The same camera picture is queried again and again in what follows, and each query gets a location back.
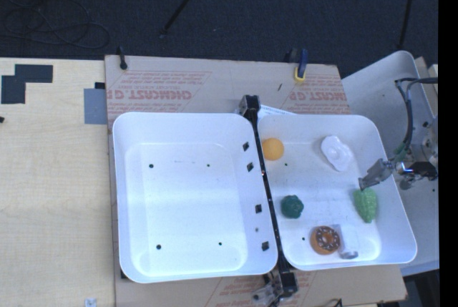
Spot orange ball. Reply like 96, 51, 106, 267
261, 137, 286, 161

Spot thin black rod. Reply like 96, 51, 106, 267
247, 107, 289, 276

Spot clear plastic bottle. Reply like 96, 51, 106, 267
331, 223, 360, 260

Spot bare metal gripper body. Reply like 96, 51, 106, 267
379, 158, 397, 176

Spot white fried egg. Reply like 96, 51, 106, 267
320, 135, 354, 172

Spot brown cardboard board red print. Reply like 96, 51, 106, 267
104, 54, 409, 307

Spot black block with wires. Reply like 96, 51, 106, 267
237, 94, 260, 117
278, 271, 299, 299

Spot dark green broccoli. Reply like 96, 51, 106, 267
280, 195, 305, 219

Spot light green grapes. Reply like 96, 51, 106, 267
353, 187, 379, 224

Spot white plastic tray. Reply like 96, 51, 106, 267
256, 114, 419, 271
112, 111, 279, 284

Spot white paper sheet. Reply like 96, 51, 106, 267
258, 104, 298, 117

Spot black cylinder on white bracket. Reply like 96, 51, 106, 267
397, 160, 439, 191

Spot brown sprinkled doughnut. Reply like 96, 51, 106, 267
309, 225, 341, 256

